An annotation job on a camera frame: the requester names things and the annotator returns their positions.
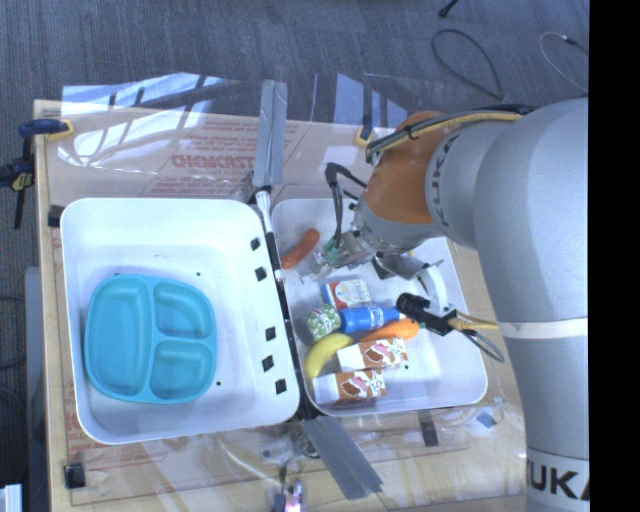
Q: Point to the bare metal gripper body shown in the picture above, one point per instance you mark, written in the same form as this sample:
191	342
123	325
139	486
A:
356	246

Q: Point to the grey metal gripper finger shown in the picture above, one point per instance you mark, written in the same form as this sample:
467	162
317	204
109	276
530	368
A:
338	266
318	262

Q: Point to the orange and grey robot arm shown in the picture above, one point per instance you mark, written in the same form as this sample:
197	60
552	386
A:
520	210

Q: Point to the orange toy sausage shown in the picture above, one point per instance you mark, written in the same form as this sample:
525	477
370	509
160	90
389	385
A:
301	248

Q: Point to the white and orange carton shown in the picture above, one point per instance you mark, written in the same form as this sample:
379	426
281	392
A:
346	293

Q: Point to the green and white can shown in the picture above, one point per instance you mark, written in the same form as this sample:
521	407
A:
321	323

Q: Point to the blue plastic bottle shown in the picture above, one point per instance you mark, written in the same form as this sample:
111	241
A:
365	319

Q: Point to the yellow banana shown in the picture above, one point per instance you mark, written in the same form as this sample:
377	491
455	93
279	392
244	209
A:
320	351

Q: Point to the orange toy carrot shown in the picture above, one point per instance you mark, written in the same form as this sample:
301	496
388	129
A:
397	330

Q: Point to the white plastic tray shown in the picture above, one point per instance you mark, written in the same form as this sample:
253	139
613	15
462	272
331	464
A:
165	235
450	370

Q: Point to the brown cardboard board, red print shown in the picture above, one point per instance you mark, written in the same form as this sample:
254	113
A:
150	165

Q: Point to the blue divided plate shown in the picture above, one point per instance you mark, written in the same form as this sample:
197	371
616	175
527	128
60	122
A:
120	340

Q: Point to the black cylinder on white bracket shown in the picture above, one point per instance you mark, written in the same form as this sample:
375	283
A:
414	305

